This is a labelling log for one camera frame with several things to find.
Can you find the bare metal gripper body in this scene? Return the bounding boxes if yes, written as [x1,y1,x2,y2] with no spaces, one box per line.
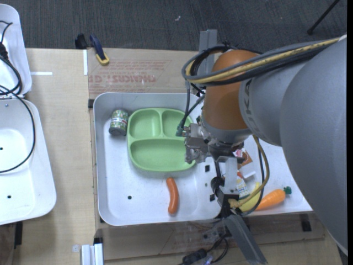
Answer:
[184,123,211,165]

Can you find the green divided plate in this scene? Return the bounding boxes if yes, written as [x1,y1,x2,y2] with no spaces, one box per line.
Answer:
[126,108,197,173]

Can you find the brown and white packet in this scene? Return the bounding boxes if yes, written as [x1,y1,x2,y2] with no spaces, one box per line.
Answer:
[233,147,254,167]

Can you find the orange sausage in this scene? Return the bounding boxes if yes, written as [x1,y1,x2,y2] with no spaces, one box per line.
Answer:
[165,177,180,215]

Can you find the white carton with colourful print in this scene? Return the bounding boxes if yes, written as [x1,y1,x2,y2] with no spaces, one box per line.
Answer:
[236,169,257,200]

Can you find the white plastic tray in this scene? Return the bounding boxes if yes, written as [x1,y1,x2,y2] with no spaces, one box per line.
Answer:
[220,135,314,218]
[93,92,224,227]

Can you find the yellow banana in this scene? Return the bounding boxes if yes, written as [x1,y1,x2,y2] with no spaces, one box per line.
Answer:
[238,182,266,213]

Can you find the green and white small can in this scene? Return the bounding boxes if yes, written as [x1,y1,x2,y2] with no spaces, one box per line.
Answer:
[108,108,130,137]

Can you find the orange carrot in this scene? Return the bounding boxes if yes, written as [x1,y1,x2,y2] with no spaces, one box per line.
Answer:
[255,185,292,211]

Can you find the brown cardboard board red print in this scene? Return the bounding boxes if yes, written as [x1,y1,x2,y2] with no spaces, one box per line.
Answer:
[87,47,326,261]

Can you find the black block with thin wires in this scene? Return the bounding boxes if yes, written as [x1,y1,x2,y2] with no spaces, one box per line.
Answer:
[182,248,208,264]

